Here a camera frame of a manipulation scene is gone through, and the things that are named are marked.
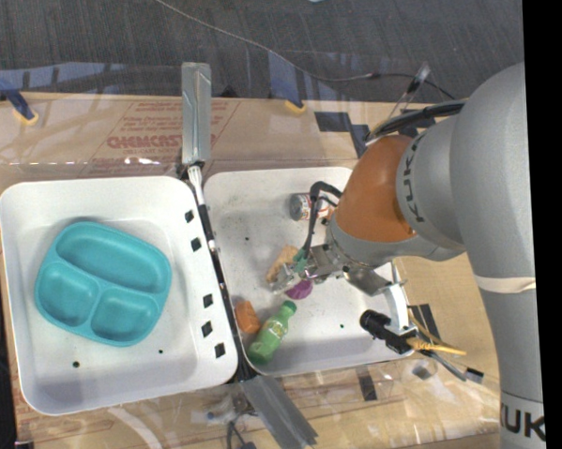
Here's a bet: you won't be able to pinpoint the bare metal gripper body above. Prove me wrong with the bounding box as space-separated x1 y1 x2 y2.
293 242 349 284

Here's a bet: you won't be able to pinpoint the purple toy grapes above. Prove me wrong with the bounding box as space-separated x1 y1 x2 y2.
283 278 315 301

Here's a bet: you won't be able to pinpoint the tan toy bread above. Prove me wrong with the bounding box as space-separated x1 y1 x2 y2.
264 244 302 284

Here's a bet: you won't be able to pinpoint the orange toy carrot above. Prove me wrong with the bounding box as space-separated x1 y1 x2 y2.
234 299 263 337

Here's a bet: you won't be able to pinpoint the green plastic bottle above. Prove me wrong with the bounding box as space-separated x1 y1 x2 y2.
244 299 301 367

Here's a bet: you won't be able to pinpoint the white plastic tray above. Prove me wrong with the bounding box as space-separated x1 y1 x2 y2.
201 160 419 381
0 170 242 419

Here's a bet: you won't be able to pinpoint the small silver can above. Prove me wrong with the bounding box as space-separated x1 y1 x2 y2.
288 190 336 223

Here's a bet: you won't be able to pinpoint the brown cardboard board red print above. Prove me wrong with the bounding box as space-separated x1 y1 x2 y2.
0 67 506 449

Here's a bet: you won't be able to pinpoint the blue divided plate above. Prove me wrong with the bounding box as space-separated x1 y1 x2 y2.
29 217 177 352

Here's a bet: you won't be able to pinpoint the black cylinder on white bracket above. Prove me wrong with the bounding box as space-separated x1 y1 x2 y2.
356 262 421 358

